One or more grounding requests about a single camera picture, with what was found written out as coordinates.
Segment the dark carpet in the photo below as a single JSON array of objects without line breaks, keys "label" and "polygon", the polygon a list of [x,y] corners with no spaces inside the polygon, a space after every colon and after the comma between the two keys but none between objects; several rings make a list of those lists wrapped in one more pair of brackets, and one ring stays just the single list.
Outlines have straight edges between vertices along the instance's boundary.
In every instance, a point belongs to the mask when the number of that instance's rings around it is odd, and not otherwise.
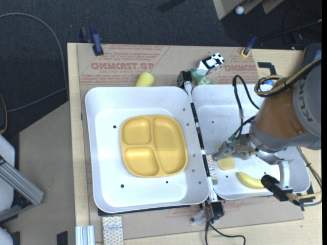
[{"label": "dark carpet", "polygon": [[[13,12],[51,27],[67,66],[66,45],[79,42],[81,27],[97,28],[102,43],[245,46],[253,36],[316,22],[322,0],[285,0],[269,14],[258,5],[222,21],[213,0],[0,0],[0,15]],[[0,18],[0,30],[0,93],[9,110],[4,136],[11,138],[65,103],[67,95],[59,47],[44,24],[11,15]],[[259,40],[253,48],[300,50],[312,42],[321,43],[321,23]]]}]

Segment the plastic bottle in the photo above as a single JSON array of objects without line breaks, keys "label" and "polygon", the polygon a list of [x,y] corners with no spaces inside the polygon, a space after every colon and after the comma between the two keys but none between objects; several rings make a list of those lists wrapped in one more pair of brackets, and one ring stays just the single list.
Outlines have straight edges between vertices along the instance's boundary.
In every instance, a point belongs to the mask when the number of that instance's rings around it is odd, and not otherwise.
[{"label": "plastic bottle", "polygon": [[199,75],[194,69],[191,69],[191,74],[197,85],[213,84],[212,81],[208,77]]}]

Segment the cardboard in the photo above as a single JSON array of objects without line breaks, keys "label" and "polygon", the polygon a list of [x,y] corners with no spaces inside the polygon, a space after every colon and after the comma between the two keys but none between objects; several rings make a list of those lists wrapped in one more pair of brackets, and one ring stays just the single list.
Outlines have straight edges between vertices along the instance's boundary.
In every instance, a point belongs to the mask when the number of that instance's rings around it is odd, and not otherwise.
[{"label": "cardboard", "polygon": [[[144,71],[155,77],[153,86],[170,86],[181,71],[196,68],[199,61],[215,53],[223,56],[225,64],[208,76],[213,83],[231,84],[236,74],[241,75],[248,84],[256,83],[259,78],[252,55],[242,59],[240,47],[128,44],[104,44],[102,47],[104,55],[96,57],[92,44],[77,44],[90,224],[95,226],[96,242],[103,242],[102,217],[98,214],[92,196],[92,169],[84,103],[86,93],[98,86],[134,86]],[[215,224],[220,229],[303,218],[300,208],[290,203],[281,203],[274,197],[222,202],[225,215]],[[202,231],[204,226],[191,225],[189,220],[190,215],[199,210],[199,205],[192,205],[121,214],[124,239]]]}]

